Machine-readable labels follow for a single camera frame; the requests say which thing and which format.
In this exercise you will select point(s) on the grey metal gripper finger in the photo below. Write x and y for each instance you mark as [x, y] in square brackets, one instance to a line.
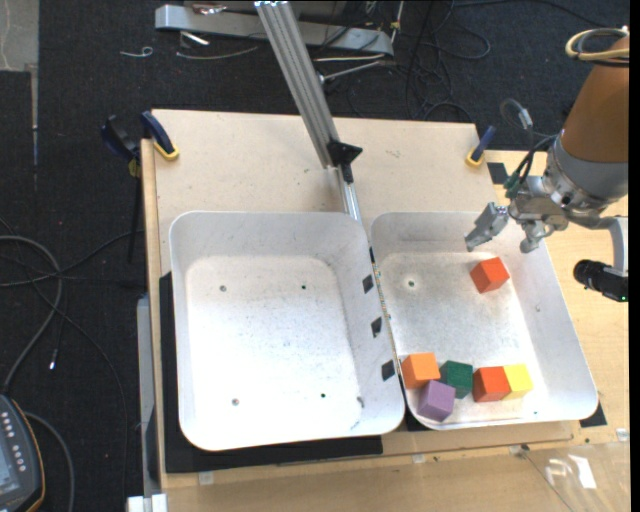
[534, 237]
[487, 225]

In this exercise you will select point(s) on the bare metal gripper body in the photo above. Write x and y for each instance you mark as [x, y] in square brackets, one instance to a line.
[542, 202]

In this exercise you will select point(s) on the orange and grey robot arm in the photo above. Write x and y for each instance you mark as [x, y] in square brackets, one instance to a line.
[597, 115]

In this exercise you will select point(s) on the red-orange cube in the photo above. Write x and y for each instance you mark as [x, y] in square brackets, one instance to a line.
[489, 275]
[490, 385]

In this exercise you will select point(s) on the white plastic tray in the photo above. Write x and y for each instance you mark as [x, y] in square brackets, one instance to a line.
[450, 325]
[270, 330]

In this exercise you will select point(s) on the yellow cube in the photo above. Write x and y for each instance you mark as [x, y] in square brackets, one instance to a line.
[520, 380]

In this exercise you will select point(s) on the green cube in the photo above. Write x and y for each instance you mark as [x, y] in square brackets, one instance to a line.
[457, 377]

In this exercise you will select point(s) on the orange cube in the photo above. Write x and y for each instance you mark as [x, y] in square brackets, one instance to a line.
[420, 370]

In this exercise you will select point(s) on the purple cube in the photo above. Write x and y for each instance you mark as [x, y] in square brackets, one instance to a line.
[436, 401]

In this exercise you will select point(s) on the pale wood board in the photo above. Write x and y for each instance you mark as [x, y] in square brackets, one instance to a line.
[250, 165]

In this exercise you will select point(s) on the black cylinder on white bracket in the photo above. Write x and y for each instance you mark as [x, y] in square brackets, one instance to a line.
[600, 277]

